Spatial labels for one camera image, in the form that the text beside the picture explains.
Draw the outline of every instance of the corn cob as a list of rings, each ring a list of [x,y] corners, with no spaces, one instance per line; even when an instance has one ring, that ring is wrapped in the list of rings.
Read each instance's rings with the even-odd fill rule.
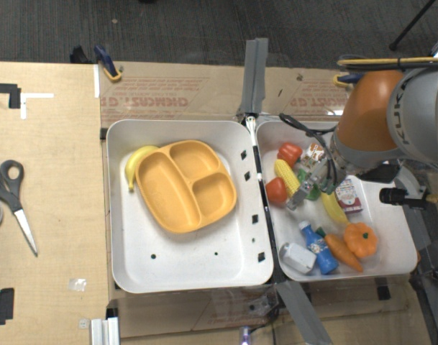
[[[275,174],[276,176],[279,176],[284,180],[284,185],[286,186],[288,197],[292,197],[292,195],[300,187],[300,182],[298,181],[296,174],[294,174],[289,164],[284,160],[276,160]]]

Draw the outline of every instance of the red tomato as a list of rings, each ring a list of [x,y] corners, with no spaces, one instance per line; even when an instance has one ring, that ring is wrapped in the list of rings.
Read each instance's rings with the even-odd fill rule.
[[[276,157],[280,160],[286,161],[292,168],[303,152],[304,151],[298,145],[284,142],[283,145],[279,147],[278,155]]]
[[[282,178],[276,177],[265,185],[270,202],[282,204],[288,199],[288,192]]]

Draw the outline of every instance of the orange divided plate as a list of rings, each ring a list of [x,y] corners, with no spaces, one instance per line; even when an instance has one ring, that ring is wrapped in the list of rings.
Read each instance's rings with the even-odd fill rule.
[[[135,177],[152,215],[177,234],[218,221],[237,200],[222,161],[209,145],[197,140],[151,152],[140,160]]]

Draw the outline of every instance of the orange pumpkin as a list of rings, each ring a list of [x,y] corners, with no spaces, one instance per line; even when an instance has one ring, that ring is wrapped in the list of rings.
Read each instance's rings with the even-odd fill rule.
[[[343,240],[358,258],[371,256],[377,251],[378,238],[372,228],[364,222],[348,224]]]

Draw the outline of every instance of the scissors handle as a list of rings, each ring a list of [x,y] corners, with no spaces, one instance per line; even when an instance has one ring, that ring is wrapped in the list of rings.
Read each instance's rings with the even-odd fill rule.
[[[0,199],[8,203],[11,211],[15,212],[22,209],[22,204],[19,201],[19,189],[20,182],[24,176],[24,168],[18,162],[12,160],[3,162],[2,165],[4,164],[6,164],[4,166],[4,172],[2,172],[0,168]],[[19,175],[17,178],[11,179],[7,173],[12,166],[18,167],[17,164],[20,165]],[[10,187],[11,184],[14,185],[14,190],[16,191],[17,195],[11,193],[11,191],[6,187],[6,184],[8,184],[8,187]]]

